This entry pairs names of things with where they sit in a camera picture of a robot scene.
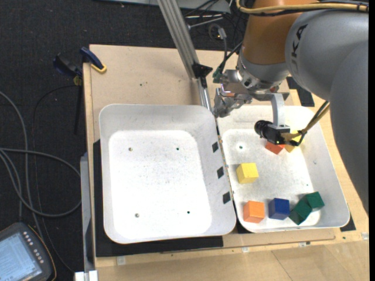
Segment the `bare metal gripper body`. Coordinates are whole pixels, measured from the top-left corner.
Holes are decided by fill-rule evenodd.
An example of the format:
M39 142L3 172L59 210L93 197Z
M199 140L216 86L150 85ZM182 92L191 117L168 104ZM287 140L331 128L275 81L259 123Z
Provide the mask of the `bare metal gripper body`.
M281 94L284 101L289 97L289 92L280 91L282 81L265 81L255 78L245 70L220 70L214 72L214 82L220 84L221 99L233 100L235 104L257 101L270 101L274 94Z

